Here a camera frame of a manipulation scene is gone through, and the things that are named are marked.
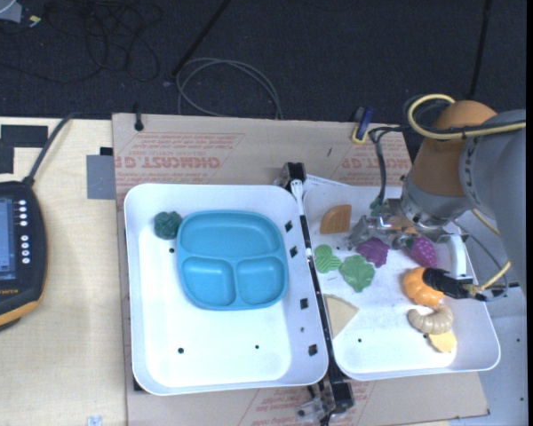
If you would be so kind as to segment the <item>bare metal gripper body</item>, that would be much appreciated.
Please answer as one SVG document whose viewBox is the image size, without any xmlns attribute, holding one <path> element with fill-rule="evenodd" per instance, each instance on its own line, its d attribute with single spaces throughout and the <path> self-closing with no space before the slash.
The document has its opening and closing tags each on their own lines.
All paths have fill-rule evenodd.
<svg viewBox="0 0 533 426">
<path fill-rule="evenodd" d="M 371 211 L 377 232 L 389 238 L 416 238 L 416 225 L 404 214 L 400 199 L 384 199 Z"/>
</svg>

